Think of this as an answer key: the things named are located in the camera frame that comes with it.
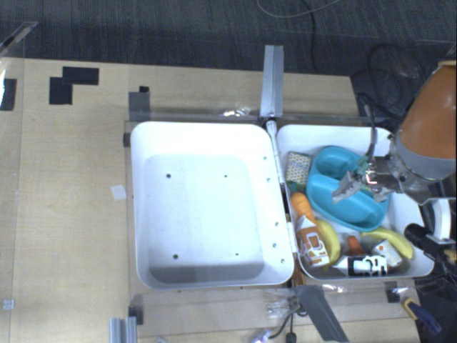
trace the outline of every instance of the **white sticker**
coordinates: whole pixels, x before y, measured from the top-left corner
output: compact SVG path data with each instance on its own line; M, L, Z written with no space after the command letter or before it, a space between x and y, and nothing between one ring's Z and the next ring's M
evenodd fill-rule
M114 201L120 201L121 199L127 198L126 190L122 184L112 186L111 193L113 194Z

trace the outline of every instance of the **orange carrot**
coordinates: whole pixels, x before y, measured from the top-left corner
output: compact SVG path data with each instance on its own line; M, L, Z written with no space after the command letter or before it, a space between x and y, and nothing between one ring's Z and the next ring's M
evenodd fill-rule
M365 255L366 253L363 251L362 246L358 242L356 237L352 235L347 239L349 250L351 250L352 255Z
M309 200L303 193L296 192L292 194L291 203L293 208L296 210L298 217L305 216L309 221L314 224L316 223Z

